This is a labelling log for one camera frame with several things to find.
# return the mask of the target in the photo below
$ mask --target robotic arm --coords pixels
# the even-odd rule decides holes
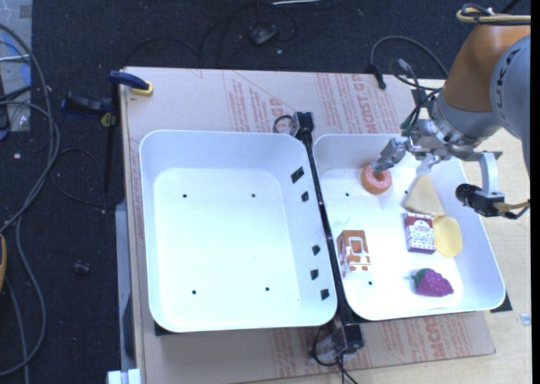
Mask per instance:
[[[478,25],[463,43],[444,86],[415,96],[416,108],[402,124],[404,139],[391,140],[372,166],[378,174],[392,168],[406,152],[422,161],[421,172],[451,157],[477,161],[483,187],[460,185],[456,197],[485,217],[516,219],[529,202],[506,204],[504,194],[497,190],[496,160],[501,152],[476,152],[475,148],[504,127],[521,140],[530,177],[530,16],[496,15],[466,5],[457,17]],[[429,119],[419,118],[422,108]],[[521,211],[514,214],[514,208]]]

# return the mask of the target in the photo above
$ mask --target black hole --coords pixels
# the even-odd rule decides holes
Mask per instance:
[[[298,170],[296,170],[290,175],[290,178],[293,180],[293,183],[296,183],[303,175],[304,168],[300,167]]]

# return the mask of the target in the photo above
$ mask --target tray with toy food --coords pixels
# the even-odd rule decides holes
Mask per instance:
[[[482,220],[455,196],[467,182],[460,162],[421,175],[407,154],[374,177],[390,138],[400,137],[324,135],[313,146],[349,306],[368,320],[499,306],[505,285]]]

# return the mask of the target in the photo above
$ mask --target table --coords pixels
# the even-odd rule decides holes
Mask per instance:
[[[155,335],[154,322],[149,314],[144,244],[140,235],[143,221],[137,178],[138,143],[146,133],[159,128],[271,132],[274,118],[293,111],[314,112],[315,135],[397,133],[397,125],[412,108],[410,90],[406,84],[390,76],[385,77],[388,86],[382,92],[369,75],[159,68],[127,68],[126,72],[154,85],[151,96],[135,95],[129,89],[121,88],[131,269],[129,309],[135,347],[133,367],[141,371],[143,382],[147,384],[192,383],[197,379],[197,371],[203,370],[211,382],[219,382],[226,372],[229,380],[275,383],[274,379],[261,381],[265,374],[274,378],[272,373],[276,371],[272,367],[265,370],[266,364],[257,363],[260,354],[254,352],[257,350],[242,351],[246,347],[260,346],[261,351],[272,355],[264,343],[257,345],[266,340],[266,330],[233,332],[218,343],[211,334],[204,333],[179,337]],[[441,82],[424,84],[436,86]],[[361,92],[354,93],[360,87]],[[365,98],[364,105],[369,107],[369,112],[355,108],[354,103],[362,98]],[[498,161],[499,189],[506,193],[508,203],[522,202],[530,197],[521,143],[516,138],[501,130],[483,143],[481,149],[503,151]],[[479,165],[464,163],[463,167],[469,182],[481,184]],[[490,218],[484,219],[483,223],[513,308],[495,313],[473,312],[487,322],[495,353],[351,370],[350,375],[358,382],[532,382],[532,329],[527,325],[527,316],[532,310],[530,212],[518,220]],[[477,318],[478,315],[473,315],[471,319]],[[233,363],[236,351],[244,355],[238,364]],[[189,359],[189,365],[180,367],[180,360],[186,359]],[[285,378],[278,382],[283,384],[341,382],[337,371],[292,376],[290,370],[282,370],[281,376]]]

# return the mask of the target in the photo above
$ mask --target yellow object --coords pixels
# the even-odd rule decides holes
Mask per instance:
[[[154,91],[154,86],[149,81],[145,81],[145,83],[148,84],[148,90],[134,89],[133,87],[130,87],[129,91],[131,91],[135,95],[150,96]]]
[[[435,250],[443,257],[453,258],[462,251],[462,232],[457,220],[450,216],[433,219]]]
[[[403,203],[403,207],[409,212],[429,214],[432,218],[445,215],[445,210],[428,174],[416,180]]]
[[[6,275],[6,262],[8,261],[8,251],[6,249],[6,239],[0,234],[0,290],[2,290],[3,278]]]

